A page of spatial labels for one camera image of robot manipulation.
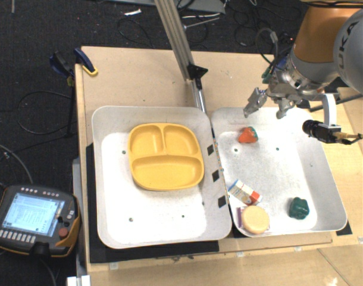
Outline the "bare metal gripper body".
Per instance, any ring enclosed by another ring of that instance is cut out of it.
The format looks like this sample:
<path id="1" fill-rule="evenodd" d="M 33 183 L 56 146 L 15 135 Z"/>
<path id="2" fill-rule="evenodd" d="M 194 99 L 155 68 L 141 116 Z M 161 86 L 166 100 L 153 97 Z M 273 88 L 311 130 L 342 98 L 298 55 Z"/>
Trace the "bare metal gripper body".
<path id="1" fill-rule="evenodd" d="M 278 70 L 265 75 L 267 96 L 278 105 L 301 105 L 320 101 L 324 87 L 303 77 L 295 69 Z"/>

